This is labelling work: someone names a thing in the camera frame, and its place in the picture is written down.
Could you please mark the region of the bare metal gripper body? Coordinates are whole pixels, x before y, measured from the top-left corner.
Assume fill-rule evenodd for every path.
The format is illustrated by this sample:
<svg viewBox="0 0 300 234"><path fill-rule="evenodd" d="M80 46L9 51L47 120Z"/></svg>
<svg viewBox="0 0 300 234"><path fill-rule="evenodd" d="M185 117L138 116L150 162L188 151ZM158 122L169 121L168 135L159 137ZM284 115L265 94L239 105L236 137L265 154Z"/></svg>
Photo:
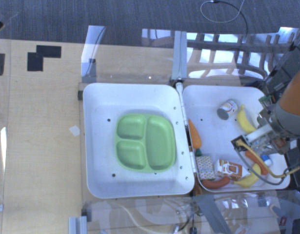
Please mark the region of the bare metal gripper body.
<svg viewBox="0 0 300 234"><path fill-rule="evenodd" d="M262 136L265 138L266 145L272 146L269 153L278 153L284 155L290 150L290 141L294 140L297 133L293 123L296 122L296 116L281 107L263 109L257 121L259 128L264 130Z"/></svg>

